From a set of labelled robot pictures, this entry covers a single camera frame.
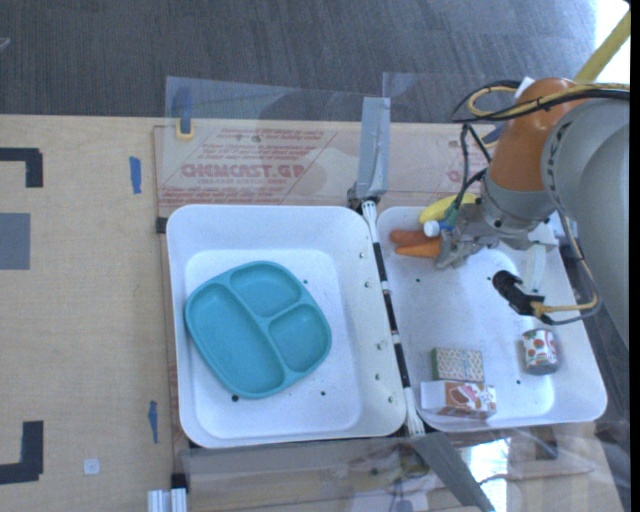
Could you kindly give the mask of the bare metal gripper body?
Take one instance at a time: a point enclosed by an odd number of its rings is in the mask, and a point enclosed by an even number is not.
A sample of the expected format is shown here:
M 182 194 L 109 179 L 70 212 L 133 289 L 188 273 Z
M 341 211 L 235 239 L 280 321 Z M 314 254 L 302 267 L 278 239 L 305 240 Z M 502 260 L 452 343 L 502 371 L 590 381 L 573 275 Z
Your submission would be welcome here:
M 490 199 L 478 198 L 473 202 L 453 202 L 445 210 L 443 241 L 459 244 L 472 243 L 483 248 L 496 248 L 500 243 L 517 250 L 529 249 L 533 242 L 531 220 L 510 215 Z

